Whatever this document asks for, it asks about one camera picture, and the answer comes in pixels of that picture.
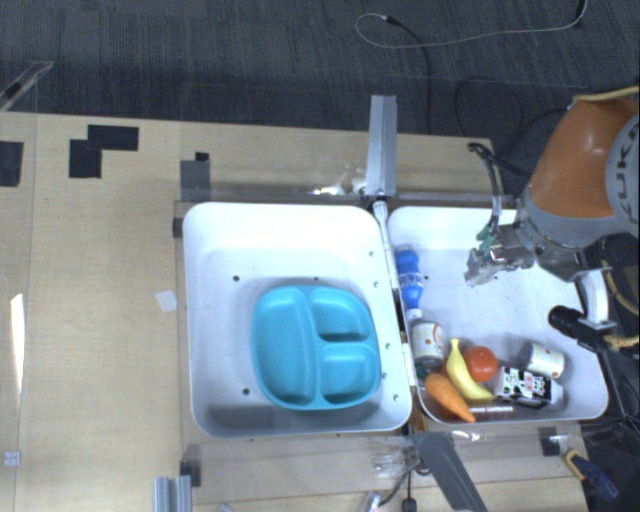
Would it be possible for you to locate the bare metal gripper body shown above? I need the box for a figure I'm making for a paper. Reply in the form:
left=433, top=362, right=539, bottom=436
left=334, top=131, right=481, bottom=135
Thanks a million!
left=487, top=222, right=540, bottom=272

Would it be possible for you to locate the white plastic tray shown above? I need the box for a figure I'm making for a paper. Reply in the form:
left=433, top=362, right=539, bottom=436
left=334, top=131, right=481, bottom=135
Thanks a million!
left=181, top=200, right=414, bottom=441
left=386, top=205, right=611, bottom=426

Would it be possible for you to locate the blue and white plastic bottle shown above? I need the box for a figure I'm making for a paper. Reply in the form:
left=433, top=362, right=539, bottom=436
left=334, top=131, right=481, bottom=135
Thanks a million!
left=394, top=244, right=427, bottom=322

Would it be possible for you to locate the white can with orange print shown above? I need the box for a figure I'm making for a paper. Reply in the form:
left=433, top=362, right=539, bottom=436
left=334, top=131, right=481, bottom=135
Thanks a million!
left=410, top=319, right=446, bottom=369

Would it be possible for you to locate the red tomato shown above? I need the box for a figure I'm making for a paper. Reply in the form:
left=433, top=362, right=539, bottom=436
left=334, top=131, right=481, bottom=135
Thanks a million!
left=461, top=345, right=500, bottom=384

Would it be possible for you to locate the white can with yellow print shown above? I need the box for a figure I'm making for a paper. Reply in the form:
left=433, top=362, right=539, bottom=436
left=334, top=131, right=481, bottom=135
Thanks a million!
left=518, top=341, right=567, bottom=379

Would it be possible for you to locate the yellow banana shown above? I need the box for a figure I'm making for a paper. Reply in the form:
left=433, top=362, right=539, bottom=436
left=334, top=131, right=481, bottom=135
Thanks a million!
left=445, top=338, right=496, bottom=404

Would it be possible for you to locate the black and white carton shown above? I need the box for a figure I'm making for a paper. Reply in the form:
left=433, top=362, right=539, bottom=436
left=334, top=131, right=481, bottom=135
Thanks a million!
left=493, top=365, right=566, bottom=409

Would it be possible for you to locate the orange carrot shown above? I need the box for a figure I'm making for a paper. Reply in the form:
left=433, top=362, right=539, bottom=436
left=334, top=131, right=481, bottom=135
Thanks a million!
left=423, top=372, right=477, bottom=425

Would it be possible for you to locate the blue divided plate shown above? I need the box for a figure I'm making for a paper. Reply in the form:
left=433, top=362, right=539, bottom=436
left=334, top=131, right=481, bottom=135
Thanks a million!
left=249, top=285, right=383, bottom=413

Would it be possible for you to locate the black cylinder on white bracket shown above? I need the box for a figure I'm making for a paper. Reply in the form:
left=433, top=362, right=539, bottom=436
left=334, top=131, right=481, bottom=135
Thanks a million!
left=547, top=267, right=619, bottom=352

